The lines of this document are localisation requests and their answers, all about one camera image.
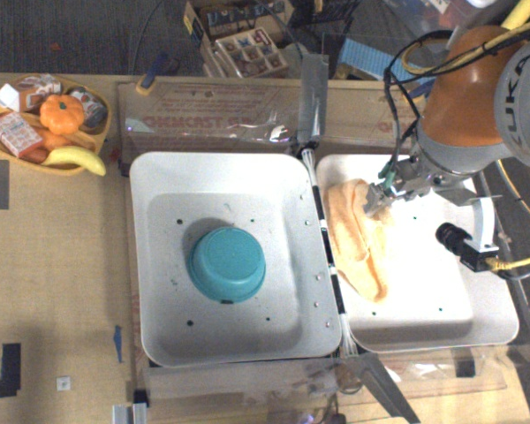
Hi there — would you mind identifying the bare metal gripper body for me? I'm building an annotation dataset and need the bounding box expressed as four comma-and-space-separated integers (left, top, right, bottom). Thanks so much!
369, 154, 441, 203

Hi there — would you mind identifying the yellow cloth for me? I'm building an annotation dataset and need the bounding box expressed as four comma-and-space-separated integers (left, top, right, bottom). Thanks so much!
324, 178, 397, 304

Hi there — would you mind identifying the white plastic tray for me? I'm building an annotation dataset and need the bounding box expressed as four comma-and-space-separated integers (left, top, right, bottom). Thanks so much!
315, 153, 520, 354
129, 150, 344, 367

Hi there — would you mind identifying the teal bowl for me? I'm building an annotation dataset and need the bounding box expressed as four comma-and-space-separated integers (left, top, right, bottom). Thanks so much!
186, 226, 268, 305

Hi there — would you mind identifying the yellow divided plate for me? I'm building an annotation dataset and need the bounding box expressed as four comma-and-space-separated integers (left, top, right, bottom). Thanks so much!
0, 73, 113, 178

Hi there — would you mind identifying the red and white can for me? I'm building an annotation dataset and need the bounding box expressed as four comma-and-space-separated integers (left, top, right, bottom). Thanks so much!
67, 86, 109, 130

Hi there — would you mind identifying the yellow banana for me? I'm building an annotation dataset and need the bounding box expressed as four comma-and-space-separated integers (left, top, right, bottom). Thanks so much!
41, 145, 108, 178

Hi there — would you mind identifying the orange pumpkin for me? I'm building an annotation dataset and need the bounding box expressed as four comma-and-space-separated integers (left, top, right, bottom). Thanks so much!
39, 94, 86, 136

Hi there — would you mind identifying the orange carrot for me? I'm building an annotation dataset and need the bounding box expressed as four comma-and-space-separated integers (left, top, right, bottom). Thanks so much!
34, 127, 75, 150

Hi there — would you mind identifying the red sausage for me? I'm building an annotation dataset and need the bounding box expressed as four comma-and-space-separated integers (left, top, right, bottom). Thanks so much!
20, 147, 50, 164

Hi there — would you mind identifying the brown and white packet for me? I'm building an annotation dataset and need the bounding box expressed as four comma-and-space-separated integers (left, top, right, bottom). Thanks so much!
12, 74, 64, 114

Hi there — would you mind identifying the red and white carton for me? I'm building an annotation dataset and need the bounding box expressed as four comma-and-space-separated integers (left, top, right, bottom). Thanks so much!
0, 111, 44, 159

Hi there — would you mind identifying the small white carton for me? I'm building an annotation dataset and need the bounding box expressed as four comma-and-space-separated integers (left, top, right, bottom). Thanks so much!
0, 82, 21, 112

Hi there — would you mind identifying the black cylinder on white bracket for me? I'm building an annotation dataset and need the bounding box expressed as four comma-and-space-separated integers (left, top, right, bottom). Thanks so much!
435, 187, 504, 274

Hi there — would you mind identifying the black block with thin wires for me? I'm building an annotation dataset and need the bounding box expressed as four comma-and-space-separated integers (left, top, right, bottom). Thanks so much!
295, 134, 322, 156

